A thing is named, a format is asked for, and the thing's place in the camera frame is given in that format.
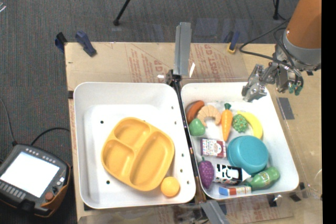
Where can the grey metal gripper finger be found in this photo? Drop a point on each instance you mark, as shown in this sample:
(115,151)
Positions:
(253,91)
(256,73)

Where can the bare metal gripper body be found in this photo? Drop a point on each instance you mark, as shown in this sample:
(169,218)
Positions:
(284,74)

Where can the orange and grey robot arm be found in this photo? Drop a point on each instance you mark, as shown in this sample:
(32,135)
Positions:
(305,21)

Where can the yellow banana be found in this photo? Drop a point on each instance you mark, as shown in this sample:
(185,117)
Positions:
(256,123)

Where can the green grapes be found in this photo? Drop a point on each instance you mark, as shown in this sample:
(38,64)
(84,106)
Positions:
(239,123)

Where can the orange carrot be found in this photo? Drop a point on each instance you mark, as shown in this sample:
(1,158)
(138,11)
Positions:
(226,123)

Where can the tan croissant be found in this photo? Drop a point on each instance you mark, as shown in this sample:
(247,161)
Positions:
(210,112)

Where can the white plastic tray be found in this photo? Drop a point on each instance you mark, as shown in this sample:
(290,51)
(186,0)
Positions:
(278,139)
(126,97)

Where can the brown sausage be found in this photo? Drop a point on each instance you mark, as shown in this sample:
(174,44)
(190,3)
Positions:
(193,111)

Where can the teal bowl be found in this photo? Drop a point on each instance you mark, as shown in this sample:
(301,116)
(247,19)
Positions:
(248,154)

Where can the green apple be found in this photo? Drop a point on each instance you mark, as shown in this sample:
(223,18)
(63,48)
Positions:
(196,128)

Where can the pink and white carton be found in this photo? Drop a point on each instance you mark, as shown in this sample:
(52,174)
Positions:
(213,148)

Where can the thin black rod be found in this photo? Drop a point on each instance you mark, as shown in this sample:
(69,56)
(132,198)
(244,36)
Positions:
(187,133)

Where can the black and white carton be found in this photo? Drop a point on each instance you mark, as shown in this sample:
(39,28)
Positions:
(228,174)

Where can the green bottle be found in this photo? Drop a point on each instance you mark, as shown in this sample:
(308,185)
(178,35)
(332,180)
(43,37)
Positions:
(263,178)

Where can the purple grapes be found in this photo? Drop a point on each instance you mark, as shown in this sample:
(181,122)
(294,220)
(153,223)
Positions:
(206,174)

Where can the blue orange white box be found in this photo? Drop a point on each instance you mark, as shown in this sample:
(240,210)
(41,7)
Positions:
(233,190)

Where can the orange ball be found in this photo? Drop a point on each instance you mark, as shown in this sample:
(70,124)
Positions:
(170,186)

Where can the yellow divided plate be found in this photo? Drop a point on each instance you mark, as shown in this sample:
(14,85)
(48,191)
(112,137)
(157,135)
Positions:
(139,154)

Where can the brown cardboard board red print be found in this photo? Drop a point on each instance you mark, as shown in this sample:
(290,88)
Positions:
(110,65)

